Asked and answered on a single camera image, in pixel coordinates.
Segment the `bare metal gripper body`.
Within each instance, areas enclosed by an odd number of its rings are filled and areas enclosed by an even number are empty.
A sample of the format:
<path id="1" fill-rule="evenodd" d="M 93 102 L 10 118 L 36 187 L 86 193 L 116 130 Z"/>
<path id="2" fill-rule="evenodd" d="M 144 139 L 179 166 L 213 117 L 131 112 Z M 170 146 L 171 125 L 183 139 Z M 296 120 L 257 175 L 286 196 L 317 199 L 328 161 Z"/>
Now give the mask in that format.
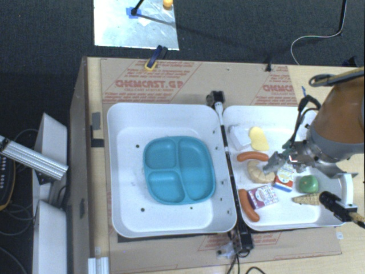
<path id="1" fill-rule="evenodd" d="M 345 171 L 337 163 L 347 160 L 358 153 L 357 144 L 347 144 L 332 141 L 303 140 L 295 142 L 289 152 L 289 163 L 305 164 L 316 168 L 330 179 L 340 178 Z"/>

